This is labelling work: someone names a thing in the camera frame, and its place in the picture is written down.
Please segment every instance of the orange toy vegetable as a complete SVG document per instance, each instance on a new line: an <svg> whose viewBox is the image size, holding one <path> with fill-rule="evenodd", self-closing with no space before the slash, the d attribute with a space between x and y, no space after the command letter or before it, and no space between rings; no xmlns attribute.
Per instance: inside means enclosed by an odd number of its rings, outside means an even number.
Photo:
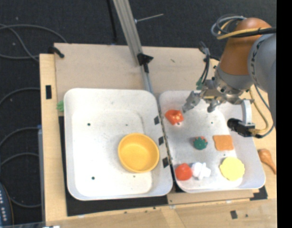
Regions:
<svg viewBox="0 0 292 228"><path fill-rule="evenodd" d="M179 181L185 181L192 177L193 171L188 164L183 163L175 169L175 177Z"/></svg>

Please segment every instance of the green toy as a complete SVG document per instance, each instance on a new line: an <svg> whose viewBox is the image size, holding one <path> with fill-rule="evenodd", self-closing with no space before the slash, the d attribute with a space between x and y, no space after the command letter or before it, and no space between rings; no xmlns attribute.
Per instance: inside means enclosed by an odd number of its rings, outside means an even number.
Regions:
<svg viewBox="0 0 292 228"><path fill-rule="evenodd" d="M61 100L58 102L56 109L58 109L60 112L64 112L64 101Z"/></svg>
<svg viewBox="0 0 292 228"><path fill-rule="evenodd" d="M197 149L197 150L203 150L207 147L207 140L201 136L201 137L196 137L194 139L194 147Z"/></svg>

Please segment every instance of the black clamp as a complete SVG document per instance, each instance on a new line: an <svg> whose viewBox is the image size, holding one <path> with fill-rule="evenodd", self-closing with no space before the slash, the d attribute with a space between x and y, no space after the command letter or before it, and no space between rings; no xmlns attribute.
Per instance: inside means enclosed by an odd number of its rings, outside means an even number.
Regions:
<svg viewBox="0 0 292 228"><path fill-rule="evenodd" d="M148 63L150 63L150 61L154 58L151 56L145 55L143 53L139 53L137 55L137 59L138 59L140 66L142 66L142 65L144 66L145 73L149 73Z"/></svg>
<svg viewBox="0 0 292 228"><path fill-rule="evenodd" d="M64 58L64 57L65 57L65 55L62 54L62 53L60 52L60 50L58 50L56 47L49 47L49 48L48 48L48 53L50 53L50 54L54 54L54 53L56 53L57 55L59 55L60 58Z"/></svg>
<svg viewBox="0 0 292 228"><path fill-rule="evenodd" d="M239 135L243 136L243 137L252 137L253 134L249 131L249 129L254 129L255 126L251 125L251 126L245 126L240 124L242 123L242 121L240 121L239 119L235 119L235 118L230 118L227 121L227 126L237 132Z"/></svg>

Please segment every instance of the green object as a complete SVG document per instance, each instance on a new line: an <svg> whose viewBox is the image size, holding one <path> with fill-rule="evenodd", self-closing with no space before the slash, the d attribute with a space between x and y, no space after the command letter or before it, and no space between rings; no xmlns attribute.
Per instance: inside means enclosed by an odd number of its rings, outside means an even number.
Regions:
<svg viewBox="0 0 292 228"><path fill-rule="evenodd" d="M197 150L203 150L207 147L207 140L202 136L202 137L196 137L194 139L194 147L197 149Z"/></svg>
<svg viewBox="0 0 292 228"><path fill-rule="evenodd" d="M196 85L197 85L197 90L201 90L202 89L202 87L203 87L202 78L199 78L199 80L196 83Z"/></svg>
<svg viewBox="0 0 292 228"><path fill-rule="evenodd" d="M57 108L60 112L64 112L64 101L60 101L57 103Z"/></svg>

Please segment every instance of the white tray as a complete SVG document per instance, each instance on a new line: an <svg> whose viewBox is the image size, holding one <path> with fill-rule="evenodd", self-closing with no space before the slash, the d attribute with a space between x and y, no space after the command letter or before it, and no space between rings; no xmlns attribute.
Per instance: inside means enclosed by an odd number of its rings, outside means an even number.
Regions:
<svg viewBox="0 0 292 228"><path fill-rule="evenodd" d="M173 180L155 97L144 90L83 89L66 92L65 142L68 190L78 200L109 200L166 195ZM129 133L152 138L158 165L147 173L126 171L117 155Z"/></svg>
<svg viewBox="0 0 292 228"><path fill-rule="evenodd" d="M172 166L175 168L181 163L192 164L194 162L205 162L211 169L211 176L198 180L192 177L186 181L176 180L178 186L185 192L197 193L215 190L237 190L257 189L264 185L265 174L260 162L252 137L242 137L231 132L227 127L229 118L242 119L240 105L230 103L216 107L212 113L207 112L204 100L192 110L183 114L184 121L179 125L171 125L164 117L165 112L170 109L182 111L182 106L190 91L167 91L160 95L159 103L162 112L162 121L167 137ZM218 151L214 146L213 135L230 134L234 150ZM203 150L193 147L193 139L204 136L208 145ZM222 176L219 165L228 156L240 159L245 166L244 176L236 181L229 181Z"/></svg>

